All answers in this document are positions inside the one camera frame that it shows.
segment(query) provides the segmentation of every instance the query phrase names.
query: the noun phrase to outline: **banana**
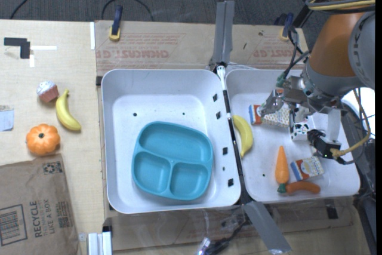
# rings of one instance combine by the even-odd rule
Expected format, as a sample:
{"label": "banana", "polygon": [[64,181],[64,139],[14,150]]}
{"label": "banana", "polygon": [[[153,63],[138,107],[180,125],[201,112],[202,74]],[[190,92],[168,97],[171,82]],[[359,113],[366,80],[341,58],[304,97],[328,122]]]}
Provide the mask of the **banana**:
{"label": "banana", "polygon": [[239,130],[241,138],[241,158],[252,148],[253,145],[253,135],[252,129],[249,123],[241,116],[233,115],[233,125]]}
{"label": "banana", "polygon": [[81,124],[72,116],[69,112],[69,107],[67,105],[67,94],[69,90],[66,89],[64,93],[58,97],[56,101],[56,114],[58,120],[62,123],[64,127],[72,131],[79,131],[81,129]]}

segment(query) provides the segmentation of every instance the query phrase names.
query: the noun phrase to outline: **metal bracket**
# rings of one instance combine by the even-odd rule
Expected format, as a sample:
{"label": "metal bracket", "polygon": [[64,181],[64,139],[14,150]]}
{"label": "metal bracket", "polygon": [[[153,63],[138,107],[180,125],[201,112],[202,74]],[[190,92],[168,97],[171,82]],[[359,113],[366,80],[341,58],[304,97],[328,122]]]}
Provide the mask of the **metal bracket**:
{"label": "metal bracket", "polygon": [[112,255],[112,233],[102,232],[88,234],[88,255]]}
{"label": "metal bracket", "polygon": [[232,25],[235,14],[235,2],[224,1],[217,4],[214,53],[209,63],[211,71],[222,64],[229,63],[230,52],[232,51]]}

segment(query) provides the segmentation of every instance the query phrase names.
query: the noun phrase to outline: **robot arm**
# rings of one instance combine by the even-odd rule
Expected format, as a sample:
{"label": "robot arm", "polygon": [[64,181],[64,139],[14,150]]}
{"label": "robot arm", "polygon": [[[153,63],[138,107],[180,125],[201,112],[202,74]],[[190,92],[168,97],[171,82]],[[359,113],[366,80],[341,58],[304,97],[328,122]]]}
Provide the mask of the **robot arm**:
{"label": "robot arm", "polygon": [[341,99],[359,87],[375,89],[374,58],[375,6],[374,11],[366,13],[333,14],[324,24],[301,75],[282,75],[283,80],[276,84],[278,90],[271,92],[258,114],[264,117],[287,103],[291,129],[309,115],[327,114],[325,133],[313,130],[307,138],[322,157],[340,162],[340,156],[354,149],[341,151],[337,141]]}

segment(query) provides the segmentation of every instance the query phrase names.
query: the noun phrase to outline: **pumpkin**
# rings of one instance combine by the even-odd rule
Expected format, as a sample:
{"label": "pumpkin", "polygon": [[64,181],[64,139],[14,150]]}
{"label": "pumpkin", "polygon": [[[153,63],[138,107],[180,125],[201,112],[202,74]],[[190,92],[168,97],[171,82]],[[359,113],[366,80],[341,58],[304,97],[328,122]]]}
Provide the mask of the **pumpkin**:
{"label": "pumpkin", "polygon": [[45,155],[54,151],[60,140],[56,127],[47,124],[39,124],[31,128],[26,135],[28,149],[37,155]]}

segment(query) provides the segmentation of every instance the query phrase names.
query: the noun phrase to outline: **muffin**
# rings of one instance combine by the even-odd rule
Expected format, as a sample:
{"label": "muffin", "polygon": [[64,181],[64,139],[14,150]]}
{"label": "muffin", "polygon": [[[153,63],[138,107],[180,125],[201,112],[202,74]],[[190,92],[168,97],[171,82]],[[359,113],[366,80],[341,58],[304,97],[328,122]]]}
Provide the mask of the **muffin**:
{"label": "muffin", "polygon": [[44,102],[50,102],[58,97],[58,88],[52,81],[44,81],[38,85],[37,96]]}

